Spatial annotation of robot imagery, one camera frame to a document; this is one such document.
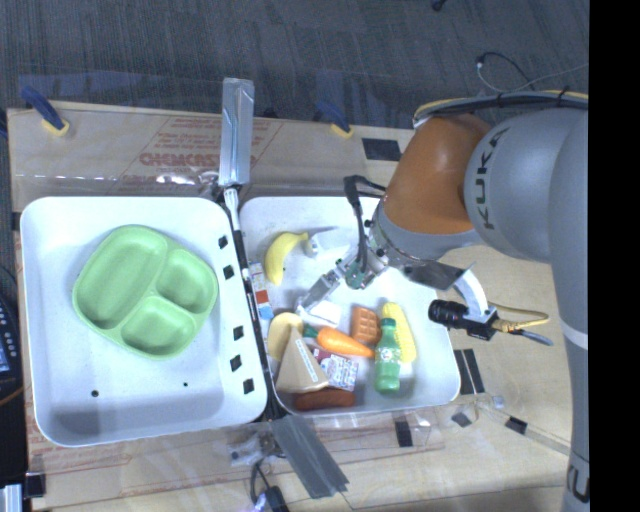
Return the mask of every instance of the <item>banana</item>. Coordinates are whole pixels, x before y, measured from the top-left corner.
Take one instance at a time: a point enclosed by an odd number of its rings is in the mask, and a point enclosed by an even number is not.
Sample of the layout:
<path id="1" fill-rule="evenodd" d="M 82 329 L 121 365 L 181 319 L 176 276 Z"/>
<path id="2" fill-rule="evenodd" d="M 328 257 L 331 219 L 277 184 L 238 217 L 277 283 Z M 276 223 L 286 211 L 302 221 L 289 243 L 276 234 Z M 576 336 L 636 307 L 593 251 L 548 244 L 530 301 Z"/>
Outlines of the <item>banana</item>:
<path id="1" fill-rule="evenodd" d="M 284 260 L 299 242 L 309 239 L 309 233 L 280 233 L 267 249 L 264 258 L 264 271 L 267 279 L 275 285 L 282 283 Z"/>

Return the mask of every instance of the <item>toy carrot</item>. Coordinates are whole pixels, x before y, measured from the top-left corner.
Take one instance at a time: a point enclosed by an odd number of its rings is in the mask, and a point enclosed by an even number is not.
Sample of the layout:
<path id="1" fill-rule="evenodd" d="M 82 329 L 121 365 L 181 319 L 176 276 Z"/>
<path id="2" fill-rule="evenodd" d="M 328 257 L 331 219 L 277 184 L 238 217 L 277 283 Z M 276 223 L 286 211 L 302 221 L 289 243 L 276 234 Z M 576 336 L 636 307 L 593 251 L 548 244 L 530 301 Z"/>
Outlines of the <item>toy carrot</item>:
<path id="1" fill-rule="evenodd" d="M 305 325 L 302 335 L 316 338 L 318 345 L 329 352 L 348 356 L 375 357 L 375 352 L 371 348 L 333 327 L 322 327 L 317 331 L 310 325 Z"/>

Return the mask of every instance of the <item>green plastic plate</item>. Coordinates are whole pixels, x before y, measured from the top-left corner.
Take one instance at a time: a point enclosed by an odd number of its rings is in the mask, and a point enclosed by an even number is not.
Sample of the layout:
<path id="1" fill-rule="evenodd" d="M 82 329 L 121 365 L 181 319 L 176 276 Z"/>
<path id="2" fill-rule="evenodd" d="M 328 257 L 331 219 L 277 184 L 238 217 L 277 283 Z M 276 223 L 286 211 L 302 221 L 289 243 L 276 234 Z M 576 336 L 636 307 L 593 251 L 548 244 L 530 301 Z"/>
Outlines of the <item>green plastic plate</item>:
<path id="1" fill-rule="evenodd" d="M 193 341 L 218 298 L 199 256 L 154 229 L 130 225 L 98 246 L 73 287 L 73 307 L 92 329 L 153 359 Z"/>

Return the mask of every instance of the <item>toy bottle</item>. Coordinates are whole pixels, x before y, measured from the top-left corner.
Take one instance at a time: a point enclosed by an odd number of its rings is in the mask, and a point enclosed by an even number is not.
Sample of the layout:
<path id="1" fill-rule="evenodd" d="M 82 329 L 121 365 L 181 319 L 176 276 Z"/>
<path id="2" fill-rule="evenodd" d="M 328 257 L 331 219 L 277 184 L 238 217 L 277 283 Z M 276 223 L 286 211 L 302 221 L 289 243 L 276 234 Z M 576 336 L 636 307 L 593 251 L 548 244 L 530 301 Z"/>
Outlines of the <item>toy bottle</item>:
<path id="1" fill-rule="evenodd" d="M 382 337 L 376 345 L 375 384 L 379 393 L 394 393 L 400 389 L 400 346 L 396 341 L 396 321 L 380 320 Z"/>

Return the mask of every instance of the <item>cable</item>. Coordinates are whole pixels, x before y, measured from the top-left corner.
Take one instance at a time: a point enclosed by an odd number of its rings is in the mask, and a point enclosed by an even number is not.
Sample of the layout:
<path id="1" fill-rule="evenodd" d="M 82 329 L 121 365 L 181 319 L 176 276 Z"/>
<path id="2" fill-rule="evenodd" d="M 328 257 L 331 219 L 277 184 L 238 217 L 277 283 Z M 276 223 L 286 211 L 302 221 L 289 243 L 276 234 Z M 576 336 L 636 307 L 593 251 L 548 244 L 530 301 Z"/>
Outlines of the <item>cable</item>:
<path id="1" fill-rule="evenodd" d="M 576 108 L 587 110 L 589 108 L 589 97 L 583 93 L 571 91 L 528 91 L 500 93 L 495 96 L 481 98 L 455 98 L 450 100 L 438 100 L 425 103 L 418 107 L 413 114 L 413 127 L 418 128 L 430 117 L 455 116 L 467 114 L 476 110 L 486 108 Z"/>
<path id="2" fill-rule="evenodd" d="M 23 391 L 24 391 L 24 388 L 20 386 L 13 393 L 11 393 L 8 396 L 5 396 L 2 400 L 0 400 L 0 407 L 7 405 L 9 402 L 11 402 L 11 400 L 13 400 L 16 397 L 19 397 Z"/>
<path id="3" fill-rule="evenodd" d="M 509 62 L 511 62 L 514 66 L 517 67 L 517 64 L 515 64 L 514 62 L 512 62 L 510 59 Z M 566 69 L 564 71 L 560 71 L 558 73 L 551 73 L 549 75 L 545 75 L 545 76 L 541 76 L 539 78 L 535 78 L 533 80 L 529 80 L 528 78 L 526 78 L 526 75 L 524 73 L 521 72 L 522 76 L 525 77 L 525 80 L 527 80 L 524 84 L 514 88 L 514 89 L 499 89 L 498 87 L 495 87 L 494 85 L 491 85 L 483 76 L 482 76 L 482 72 L 481 69 L 483 67 L 482 62 L 480 62 L 479 60 L 476 61 L 476 73 L 478 74 L 478 78 L 480 78 L 480 80 L 482 81 L 482 83 L 484 85 L 486 85 L 489 89 L 495 91 L 495 92 L 517 92 L 517 91 L 521 91 L 522 89 L 526 89 L 527 87 L 529 87 L 532 91 L 535 90 L 533 87 L 533 84 L 536 84 L 538 82 L 541 82 L 542 80 L 546 80 L 548 78 L 555 78 L 557 76 L 561 76 L 561 75 L 565 75 L 567 73 L 572 73 L 573 71 L 578 71 L 579 69 L 585 68 L 589 65 L 589 63 L 585 63 L 585 64 L 581 64 L 579 66 L 573 67 L 571 69 Z"/>
<path id="4" fill-rule="evenodd" d="M 258 476 L 258 473 L 260 473 L 260 477 L 262 478 L 262 481 L 264 482 L 264 485 L 267 487 L 267 489 L 271 488 L 271 486 L 269 485 L 269 482 L 264 476 L 264 473 L 260 469 L 260 465 L 262 464 L 262 461 L 264 461 L 264 458 L 256 462 L 251 468 L 251 488 L 249 489 L 249 492 L 251 494 L 251 501 L 253 502 L 254 505 L 258 502 L 258 495 L 256 494 L 256 477 Z"/>
<path id="5" fill-rule="evenodd" d="M 491 324 L 491 328 L 495 329 L 496 331 L 506 332 L 506 333 L 511 333 L 511 332 L 517 333 L 517 331 L 521 331 L 524 327 L 542 325 L 549 321 L 549 315 L 547 315 L 546 313 L 542 313 L 541 311 L 532 311 L 529 309 L 513 308 L 509 306 L 503 306 L 501 304 L 496 304 L 495 302 L 489 302 L 489 304 L 491 304 L 492 306 L 495 306 L 497 309 L 500 309 L 502 311 L 508 311 L 510 313 L 519 313 L 522 315 L 539 317 L 535 320 L 521 320 L 518 322 L 503 320 L 501 318 L 498 318 L 494 320 L 493 323 Z"/>
<path id="6" fill-rule="evenodd" d="M 364 232 L 364 222 L 362 220 L 362 205 L 360 204 L 360 195 L 366 195 L 364 192 L 358 190 L 357 184 L 362 183 L 368 187 L 374 188 L 380 191 L 386 191 L 387 188 L 377 183 L 369 181 L 364 176 L 354 174 L 346 176 L 343 179 L 344 193 L 347 197 L 347 201 L 353 207 L 357 222 L 358 222 L 358 253 L 356 255 L 356 262 L 361 262 L 360 272 L 365 272 L 367 269 L 367 238 Z"/>
<path id="7" fill-rule="evenodd" d="M 489 87 L 490 89 L 493 89 L 496 92 L 508 92 L 508 91 L 500 91 L 497 90 L 496 88 L 494 88 L 492 85 L 490 85 L 488 82 L 485 81 L 485 79 L 482 77 L 482 74 L 480 73 L 480 69 L 482 68 L 482 66 L 484 65 L 484 59 L 490 55 L 496 56 L 496 57 L 500 57 L 501 59 L 506 60 L 509 64 L 511 64 L 516 71 L 518 71 L 518 73 L 520 73 L 520 75 L 522 76 L 522 78 L 524 78 L 527 81 L 527 84 L 525 85 L 525 87 L 527 87 L 530 83 L 532 83 L 532 80 L 525 74 L 524 71 L 522 71 L 522 68 L 520 68 L 520 66 L 518 66 L 518 64 L 511 60 L 509 57 L 507 57 L 506 55 L 499 53 L 499 52 L 484 52 L 482 55 L 480 55 L 480 57 L 478 57 L 476 59 L 476 69 L 478 71 L 478 76 L 480 77 L 480 80 L 482 80 L 484 82 L 484 84 Z"/>
<path id="8" fill-rule="evenodd" d="M 0 272 L 7 276 L 9 278 L 9 281 L 11 281 L 14 285 L 17 284 L 16 277 L 2 265 L 0 265 Z"/>
<path id="9" fill-rule="evenodd" d="M 373 197 L 374 199 L 382 199 L 384 197 L 384 194 L 373 194 L 371 192 L 360 192 L 361 196 L 364 197 Z"/>

